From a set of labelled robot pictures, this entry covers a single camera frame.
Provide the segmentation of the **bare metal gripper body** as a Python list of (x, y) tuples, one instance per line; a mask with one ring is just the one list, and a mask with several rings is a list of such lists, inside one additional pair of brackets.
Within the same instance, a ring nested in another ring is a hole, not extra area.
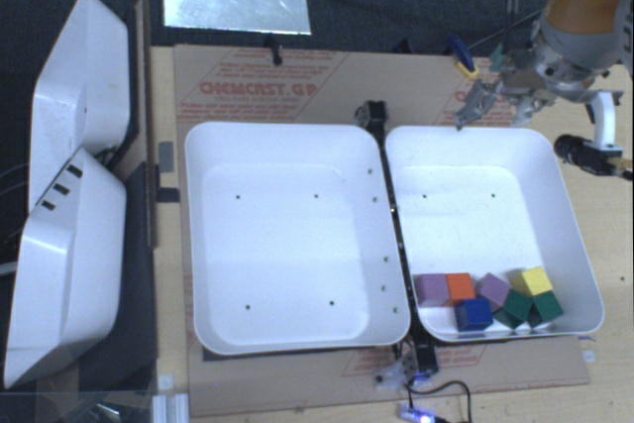
[(548, 103), (561, 98), (589, 103), (600, 92), (596, 79), (609, 68), (609, 49), (590, 46), (562, 56), (548, 45), (509, 52), (499, 73), (499, 93), (518, 103), (528, 98)]

